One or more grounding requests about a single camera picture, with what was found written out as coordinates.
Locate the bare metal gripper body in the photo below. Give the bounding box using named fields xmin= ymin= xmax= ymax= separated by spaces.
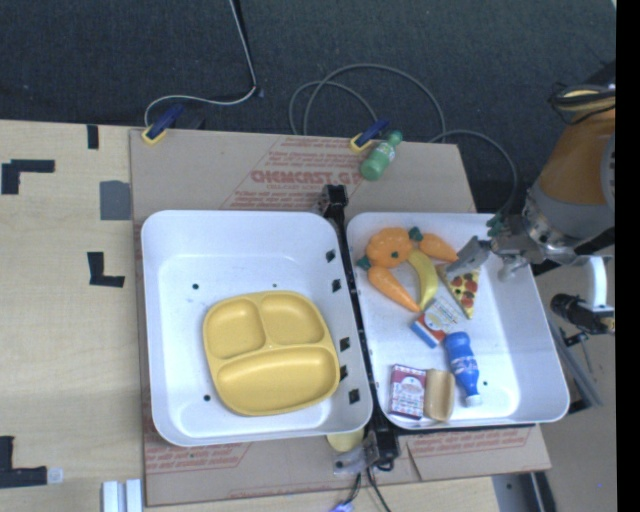
xmin=489 ymin=211 xmax=576 ymax=266

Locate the pizza slice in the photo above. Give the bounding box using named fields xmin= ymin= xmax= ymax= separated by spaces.
xmin=436 ymin=264 xmax=483 ymax=321

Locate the orange carrot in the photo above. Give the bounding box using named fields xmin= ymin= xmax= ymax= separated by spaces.
xmin=355 ymin=255 xmax=422 ymax=314
xmin=408 ymin=225 xmax=460 ymax=264

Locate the yellow banana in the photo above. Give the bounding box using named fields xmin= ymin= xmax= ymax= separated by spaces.
xmin=406 ymin=247 xmax=440 ymax=312

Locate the white plastic tray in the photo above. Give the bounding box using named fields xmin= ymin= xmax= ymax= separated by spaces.
xmin=140 ymin=209 xmax=374 ymax=448
xmin=345 ymin=211 xmax=572 ymax=431

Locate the red blue white carton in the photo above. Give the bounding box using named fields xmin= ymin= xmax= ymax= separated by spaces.
xmin=410 ymin=296 xmax=464 ymax=349

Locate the orange pumpkin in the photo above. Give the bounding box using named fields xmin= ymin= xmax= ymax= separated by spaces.
xmin=364 ymin=226 xmax=416 ymax=269

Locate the blue bottle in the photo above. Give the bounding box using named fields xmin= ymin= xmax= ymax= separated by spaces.
xmin=443 ymin=330 xmax=484 ymax=408

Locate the thin black rod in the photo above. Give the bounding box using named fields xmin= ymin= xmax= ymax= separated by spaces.
xmin=329 ymin=204 xmax=384 ymax=441

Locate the green bottle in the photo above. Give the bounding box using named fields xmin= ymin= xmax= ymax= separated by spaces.
xmin=358 ymin=130 xmax=404 ymax=182

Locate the tan bread bun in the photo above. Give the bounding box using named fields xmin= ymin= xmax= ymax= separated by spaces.
xmin=423 ymin=368 xmax=457 ymax=423

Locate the red and white carton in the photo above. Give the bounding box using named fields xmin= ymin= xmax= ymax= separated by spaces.
xmin=388 ymin=363 xmax=428 ymax=422

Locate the yellow rounded object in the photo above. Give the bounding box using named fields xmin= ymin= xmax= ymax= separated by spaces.
xmin=326 ymin=428 xmax=366 ymax=453

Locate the yellow divided plate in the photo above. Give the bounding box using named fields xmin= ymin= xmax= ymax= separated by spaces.
xmin=201 ymin=290 xmax=342 ymax=418

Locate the brown cardboard board red print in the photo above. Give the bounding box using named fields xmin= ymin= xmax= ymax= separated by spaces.
xmin=128 ymin=128 xmax=553 ymax=507

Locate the black cylinder on white bracket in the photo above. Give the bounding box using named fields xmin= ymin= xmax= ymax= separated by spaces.
xmin=549 ymin=254 xmax=616 ymax=336

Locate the black block with thin wires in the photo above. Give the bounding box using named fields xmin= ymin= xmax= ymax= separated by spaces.
xmin=318 ymin=183 xmax=350 ymax=217
xmin=367 ymin=428 xmax=402 ymax=472

